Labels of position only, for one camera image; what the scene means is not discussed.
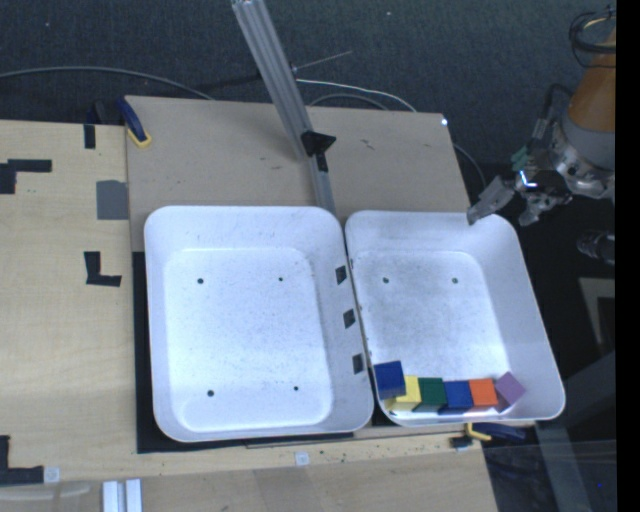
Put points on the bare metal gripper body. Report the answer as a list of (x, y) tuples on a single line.
[(575, 170)]

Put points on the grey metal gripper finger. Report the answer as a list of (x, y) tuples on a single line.
[(533, 212), (490, 200)]

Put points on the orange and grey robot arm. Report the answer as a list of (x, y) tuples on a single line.
[(595, 95)]

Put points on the white plastic tray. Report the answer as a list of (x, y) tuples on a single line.
[(435, 315), (245, 330)]

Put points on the purple cube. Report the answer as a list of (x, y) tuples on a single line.
[(510, 387)]

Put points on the orange cube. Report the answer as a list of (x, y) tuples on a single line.
[(483, 392)]

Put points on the blue cube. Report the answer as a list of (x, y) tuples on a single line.
[(389, 376), (457, 394)]

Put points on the green cube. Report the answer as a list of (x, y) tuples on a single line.
[(432, 391)]

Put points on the yellow cube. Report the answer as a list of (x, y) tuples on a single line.
[(412, 391)]

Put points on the brown cardboard board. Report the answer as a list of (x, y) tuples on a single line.
[(225, 165)]

